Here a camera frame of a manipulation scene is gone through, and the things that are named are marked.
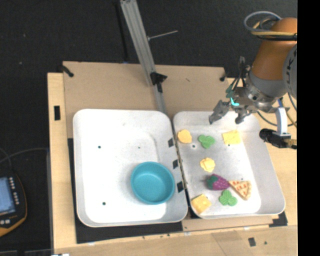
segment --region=wooden table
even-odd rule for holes
[[[267,148],[279,179],[285,201],[288,226],[269,227],[274,216],[217,220],[182,221],[183,231],[170,234],[124,237],[77,243],[67,139],[72,137],[72,117],[81,108],[156,110],[153,90],[146,85],[138,64],[73,62],[63,63],[74,77],[48,73],[48,111],[52,194],[52,229],[55,253],[72,255],[295,255],[298,254],[297,151]],[[220,81],[220,67],[157,65],[157,72],[168,76],[163,96],[172,118],[180,111],[212,111],[225,98],[230,79]],[[284,97],[286,106],[291,106]],[[291,107],[289,114],[296,120]],[[262,128],[271,128],[258,115]],[[273,114],[267,118],[276,122]],[[288,128],[297,138],[294,126]],[[252,238],[256,246],[250,246]]]

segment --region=blue bowl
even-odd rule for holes
[[[131,187],[142,202],[158,205],[168,201],[175,192],[172,173],[158,162],[138,164],[131,174]]]

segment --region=plastic tray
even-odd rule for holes
[[[76,209],[90,227],[179,222],[188,212],[169,118],[151,110],[83,109],[73,118]],[[173,174],[167,202],[139,201],[131,188],[133,169],[158,162]]]
[[[281,213],[285,208],[285,199],[267,146],[259,137],[261,127],[258,120],[250,115],[244,122],[236,124],[235,119],[238,115],[230,111],[210,125],[211,114],[212,112],[206,111],[185,111],[179,112],[173,119],[176,133],[187,129],[192,135],[192,143],[177,142],[189,198],[192,200],[204,194],[212,203],[200,214],[192,208],[194,213],[203,219]],[[234,130],[238,130],[241,143],[226,145],[222,133]],[[212,136],[215,143],[208,149],[202,147],[198,141],[200,135]],[[200,166],[200,161],[204,158],[215,161],[212,173]],[[227,181],[250,181],[251,197],[243,200],[230,187],[228,190],[237,198],[237,204],[222,205],[219,202],[222,191],[211,190],[207,186],[206,179],[211,174],[217,174]]]

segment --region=toy bread slice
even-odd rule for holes
[[[229,180],[231,188],[244,200],[248,200],[251,196],[251,182],[248,180]]]

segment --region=yellow cheese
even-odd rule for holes
[[[241,138],[240,134],[237,130],[231,130],[222,134],[224,144],[231,145],[231,144],[240,144]]]
[[[183,129],[183,130],[179,131],[177,134],[177,137],[181,143],[191,143],[192,142],[192,136],[187,129]]]
[[[208,173],[211,173],[216,167],[216,163],[209,157],[206,157],[200,161],[200,166]]]
[[[204,194],[201,194],[191,200],[191,205],[198,214],[201,214],[206,209],[208,209],[212,205],[212,203]]]

